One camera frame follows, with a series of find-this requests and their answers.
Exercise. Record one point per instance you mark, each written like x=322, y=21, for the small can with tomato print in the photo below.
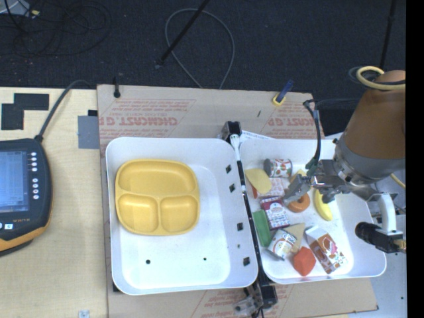
x=280, y=167

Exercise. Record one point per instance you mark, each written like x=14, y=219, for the yellow banana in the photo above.
x=324, y=210

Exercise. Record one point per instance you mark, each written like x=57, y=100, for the white paper label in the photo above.
x=256, y=135

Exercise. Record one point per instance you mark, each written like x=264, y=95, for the red and white packet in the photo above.
x=275, y=212

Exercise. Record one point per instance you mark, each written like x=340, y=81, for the orange toy block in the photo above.
x=304, y=261

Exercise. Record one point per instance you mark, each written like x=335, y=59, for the tan toy cheese wedge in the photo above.
x=298, y=232

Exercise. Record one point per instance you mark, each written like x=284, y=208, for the orange doughnut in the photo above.
x=299, y=204

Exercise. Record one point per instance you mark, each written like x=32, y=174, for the green toy vegetable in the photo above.
x=262, y=227

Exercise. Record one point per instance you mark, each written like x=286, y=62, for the yellow toy crisp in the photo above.
x=259, y=181

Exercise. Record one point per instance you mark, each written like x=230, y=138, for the brown cardboard board red print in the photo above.
x=198, y=114

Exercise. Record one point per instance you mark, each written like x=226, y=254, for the black cylinder on white bracket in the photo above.
x=376, y=234

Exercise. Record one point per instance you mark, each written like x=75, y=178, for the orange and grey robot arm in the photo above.
x=374, y=124

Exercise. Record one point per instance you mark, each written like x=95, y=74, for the orange and white carton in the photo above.
x=326, y=250

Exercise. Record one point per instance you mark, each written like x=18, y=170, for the thin black and white rod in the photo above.
x=249, y=207

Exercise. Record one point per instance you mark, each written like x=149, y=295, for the white can with orange print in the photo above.
x=281, y=243

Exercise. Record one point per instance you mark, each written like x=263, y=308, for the pink and white packet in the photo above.
x=276, y=187

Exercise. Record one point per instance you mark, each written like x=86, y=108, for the yellow divided plate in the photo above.
x=155, y=194

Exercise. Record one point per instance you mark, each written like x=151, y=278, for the white plastic tray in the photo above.
x=357, y=243
x=179, y=260

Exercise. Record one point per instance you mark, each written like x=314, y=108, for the small yellow toy piece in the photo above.
x=298, y=173

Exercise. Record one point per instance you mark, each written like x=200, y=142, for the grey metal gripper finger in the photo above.
x=328, y=197
x=296, y=189

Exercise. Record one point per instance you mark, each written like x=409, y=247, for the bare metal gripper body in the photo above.
x=331, y=177

